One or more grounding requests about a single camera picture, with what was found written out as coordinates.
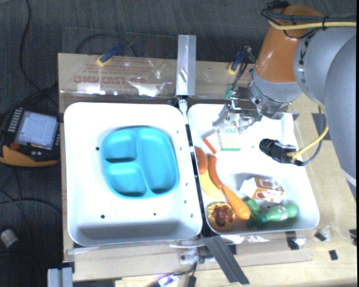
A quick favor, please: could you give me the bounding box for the black cylinder on white bracket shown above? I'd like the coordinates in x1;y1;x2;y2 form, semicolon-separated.
259;112;299;164

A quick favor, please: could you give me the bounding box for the round yellow and red pizza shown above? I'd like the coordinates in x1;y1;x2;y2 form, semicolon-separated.
206;201;237;231

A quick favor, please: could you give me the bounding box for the white plastic tray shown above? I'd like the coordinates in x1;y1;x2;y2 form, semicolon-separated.
186;103;320;236
63;102;203;247

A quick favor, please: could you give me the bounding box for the small red stick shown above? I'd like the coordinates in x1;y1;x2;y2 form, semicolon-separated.
203;137;218;155

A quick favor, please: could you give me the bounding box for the orange carrot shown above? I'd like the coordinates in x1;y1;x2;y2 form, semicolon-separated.
221;185;251;221

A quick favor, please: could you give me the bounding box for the orange sausage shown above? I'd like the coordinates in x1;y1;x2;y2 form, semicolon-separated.
207;154;224;190
194;146;209;175

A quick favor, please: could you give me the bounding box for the green bottle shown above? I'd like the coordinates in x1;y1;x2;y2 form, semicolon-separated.
257;203;299;228

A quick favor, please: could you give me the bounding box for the white and green carton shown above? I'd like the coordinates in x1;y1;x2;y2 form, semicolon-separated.
217;123;242;152

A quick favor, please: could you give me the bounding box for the blue divided plate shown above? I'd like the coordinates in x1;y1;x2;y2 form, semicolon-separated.
101;126;180;199

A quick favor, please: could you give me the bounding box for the small grey can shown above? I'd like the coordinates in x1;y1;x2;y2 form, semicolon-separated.
0;228;20;249

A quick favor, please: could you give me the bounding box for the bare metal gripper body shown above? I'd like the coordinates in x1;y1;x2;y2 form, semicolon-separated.
229;86;288;122

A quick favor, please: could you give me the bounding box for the brown cardboard board red print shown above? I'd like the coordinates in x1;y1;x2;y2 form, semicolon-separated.
57;52;357;282

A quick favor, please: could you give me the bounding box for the white and brown carton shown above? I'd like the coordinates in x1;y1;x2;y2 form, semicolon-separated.
241;175;285;204

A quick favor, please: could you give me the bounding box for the yellow banana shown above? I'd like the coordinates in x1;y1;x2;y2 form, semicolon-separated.
199;172;226;200

